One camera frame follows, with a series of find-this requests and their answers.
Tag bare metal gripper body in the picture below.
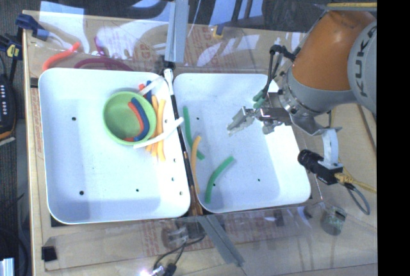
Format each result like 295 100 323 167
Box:
256 91 301 135

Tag white plastic tray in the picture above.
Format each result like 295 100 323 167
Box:
172 72 312 215
38 67 192 225

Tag green foam strip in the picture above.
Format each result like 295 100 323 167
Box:
182 105 206 161
204 155 236 205

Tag orange foam strip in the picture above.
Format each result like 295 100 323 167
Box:
145 136 158 158
190 135 203 195
156 99 167 162
151 94 160 138

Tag long white foam strip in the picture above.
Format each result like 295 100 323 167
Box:
132 117 185 150

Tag long blue foam strip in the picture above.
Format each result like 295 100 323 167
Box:
130 97 155 142

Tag short white foam strip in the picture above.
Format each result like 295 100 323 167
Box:
138 76 166 97

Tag long red foam strip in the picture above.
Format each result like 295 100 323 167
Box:
123 101 145 142

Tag green bowl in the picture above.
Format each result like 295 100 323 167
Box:
102 90 158 146

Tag small grey green cylinder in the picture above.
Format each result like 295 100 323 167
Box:
321 205 348 236

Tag long purple foam strip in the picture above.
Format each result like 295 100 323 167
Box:
74 57 135 72

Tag bright orange-red foam strip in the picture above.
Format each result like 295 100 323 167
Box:
42 41 82 72

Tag brown cardboard board red print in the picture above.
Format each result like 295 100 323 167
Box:
22 10 378 272

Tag black cylinder on white bracket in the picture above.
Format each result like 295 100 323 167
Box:
297 128 345 186

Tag black block with thin wires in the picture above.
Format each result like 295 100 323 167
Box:
184 220 206 239

